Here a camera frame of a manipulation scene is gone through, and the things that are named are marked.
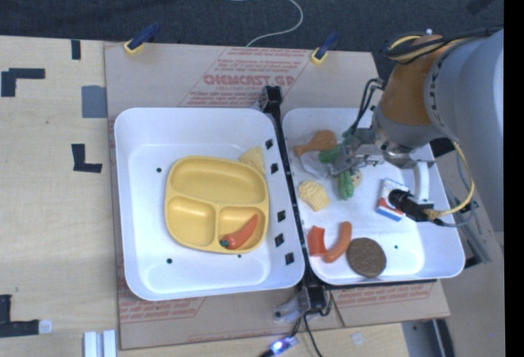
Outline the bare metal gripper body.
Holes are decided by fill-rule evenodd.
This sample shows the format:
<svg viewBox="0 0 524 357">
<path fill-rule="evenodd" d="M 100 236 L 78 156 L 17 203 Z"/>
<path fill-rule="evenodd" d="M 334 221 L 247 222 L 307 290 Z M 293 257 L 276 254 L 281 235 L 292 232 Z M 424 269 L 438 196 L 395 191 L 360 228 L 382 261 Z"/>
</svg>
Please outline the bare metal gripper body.
<svg viewBox="0 0 524 357">
<path fill-rule="evenodd" d="M 356 129 L 348 146 L 350 162 L 355 156 L 382 155 L 384 162 L 398 168 L 406 167 L 413 160 L 412 152 L 413 148 L 400 145 L 375 128 Z"/>
</svg>

